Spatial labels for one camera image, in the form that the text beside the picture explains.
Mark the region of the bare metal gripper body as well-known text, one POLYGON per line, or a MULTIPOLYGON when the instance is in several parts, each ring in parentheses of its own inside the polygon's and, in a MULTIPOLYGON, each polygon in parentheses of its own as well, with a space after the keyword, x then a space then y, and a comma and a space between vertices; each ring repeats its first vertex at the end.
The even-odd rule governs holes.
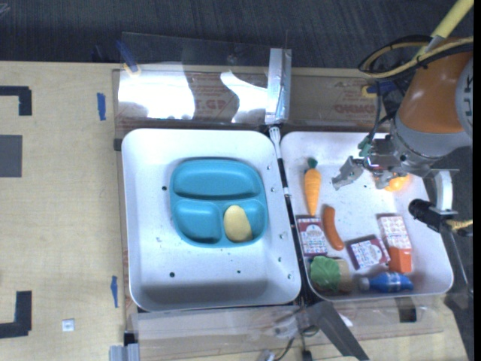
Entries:
POLYGON ((372 141, 365 168, 385 179, 408 174, 424 177, 429 173, 429 158, 408 148, 401 139, 387 135, 372 141))

